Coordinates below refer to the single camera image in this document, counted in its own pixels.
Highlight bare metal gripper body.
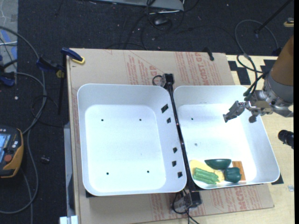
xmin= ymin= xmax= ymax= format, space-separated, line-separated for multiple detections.
xmin=244 ymin=90 xmax=294 ymax=118

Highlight black block with thin wires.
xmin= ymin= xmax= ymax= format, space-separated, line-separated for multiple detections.
xmin=160 ymin=73 xmax=175 ymax=87
xmin=173 ymin=190 xmax=202 ymax=214

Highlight black computer mouse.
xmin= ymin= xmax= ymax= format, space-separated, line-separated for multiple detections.
xmin=153 ymin=16 xmax=169 ymax=26

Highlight dark green bowl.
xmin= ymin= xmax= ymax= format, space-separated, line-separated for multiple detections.
xmin=204 ymin=158 xmax=233 ymax=170

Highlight yellow flat toy food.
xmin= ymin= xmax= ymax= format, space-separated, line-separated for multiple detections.
xmin=189 ymin=160 xmax=226 ymax=184

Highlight orange toy biscuit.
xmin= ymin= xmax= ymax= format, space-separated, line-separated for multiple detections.
xmin=231 ymin=161 xmax=247 ymax=182

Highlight green toy bell pepper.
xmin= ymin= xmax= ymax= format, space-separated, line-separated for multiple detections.
xmin=223 ymin=167 xmax=242 ymax=184

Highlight green toy beans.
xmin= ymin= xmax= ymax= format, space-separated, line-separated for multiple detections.
xmin=192 ymin=167 xmax=221 ymax=185

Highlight white plastic tray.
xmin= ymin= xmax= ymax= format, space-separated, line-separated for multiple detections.
xmin=173 ymin=85 xmax=281 ymax=190
xmin=77 ymin=83 xmax=188 ymax=197

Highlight brown cardboard board red print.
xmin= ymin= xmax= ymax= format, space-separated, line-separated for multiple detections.
xmin=66 ymin=48 xmax=275 ymax=224

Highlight thin black rod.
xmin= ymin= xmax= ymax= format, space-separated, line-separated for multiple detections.
xmin=166 ymin=82 xmax=197 ymax=194

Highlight black cylinder on white bracket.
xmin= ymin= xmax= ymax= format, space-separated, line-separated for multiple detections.
xmin=278 ymin=129 xmax=294 ymax=149

